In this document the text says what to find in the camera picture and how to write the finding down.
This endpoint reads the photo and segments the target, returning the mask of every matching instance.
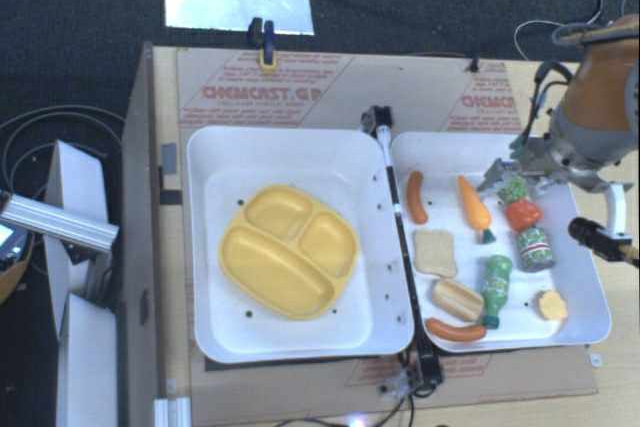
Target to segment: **toy sausage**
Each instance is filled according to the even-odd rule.
[[[425,212],[420,200],[420,187],[422,187],[422,173],[420,171],[414,171],[409,176],[409,183],[407,184],[407,204],[409,205],[409,212],[416,224],[424,224],[429,218],[427,212]]]
[[[487,328],[483,325],[454,327],[433,317],[427,319],[425,326],[429,333],[452,342],[473,342],[487,334]]]

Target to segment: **white tray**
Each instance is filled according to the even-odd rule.
[[[207,127],[187,147],[195,335],[223,363],[401,352],[413,322],[385,162],[378,143],[346,130]],[[247,200],[290,185],[337,211],[360,255],[334,306],[291,320],[254,301],[223,274],[218,242]]]
[[[496,134],[458,134],[405,132],[393,142],[392,155],[399,195],[403,204],[405,232],[411,258],[414,256],[413,234],[418,228],[446,229],[454,235],[458,281],[480,292],[485,261],[493,254],[503,254],[514,262],[507,304],[500,311],[500,327],[490,330],[477,342],[461,343],[432,337],[449,352],[475,352],[552,345],[596,343],[607,337],[611,316],[591,253],[578,245],[567,233],[569,222],[577,217],[575,202],[568,185],[554,185],[534,202],[543,213],[538,226],[547,234],[555,266],[537,272],[524,272],[518,259],[515,233],[505,219],[503,206],[494,194],[485,199],[497,238],[492,244],[478,242],[478,232],[469,227],[458,191],[457,175],[464,175],[472,185],[483,180],[483,173],[498,158],[508,158],[509,143],[514,136]],[[418,226],[406,207],[406,185],[412,171],[421,171],[424,181],[421,198],[429,220]],[[423,317],[439,318],[452,325],[465,323],[450,316],[431,302],[437,277],[414,272]],[[535,310],[536,295],[553,289],[564,297],[569,318],[566,321],[543,320]]]

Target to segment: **gray metal panel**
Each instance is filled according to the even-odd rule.
[[[135,80],[122,135],[123,243],[125,306],[126,411],[128,425],[154,425],[153,403],[164,382],[157,338],[161,312],[157,308],[154,263],[157,243],[156,149],[153,124],[153,46],[146,44]]]

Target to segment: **black floor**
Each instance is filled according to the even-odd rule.
[[[622,0],[605,0],[602,20],[619,16]],[[0,125],[42,107],[99,106],[124,115],[142,43],[243,47],[242,34],[169,29],[164,0],[0,0]],[[586,21],[596,0],[311,0],[315,36],[278,37],[301,51],[412,54],[461,53],[520,59],[515,28],[532,19]],[[629,0],[628,11],[638,11]],[[519,41],[536,60],[579,60],[580,52],[549,42],[551,28],[528,26]],[[117,123],[112,125],[119,130]],[[0,131],[4,151],[14,126]],[[108,165],[117,150],[78,119],[34,125],[7,154],[12,166],[36,144],[77,139],[98,147]],[[16,191],[31,195],[46,180],[46,152],[23,163]],[[0,177],[0,188],[8,185]],[[117,197],[116,190],[111,194]],[[36,263],[43,265],[41,255]],[[0,306],[0,426],[54,422],[56,345],[46,278],[34,268],[26,288]]]

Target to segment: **binder clip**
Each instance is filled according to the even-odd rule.
[[[276,69],[275,29],[273,21],[264,22],[262,18],[254,18],[247,32],[247,46],[260,50],[260,68],[263,71]]]

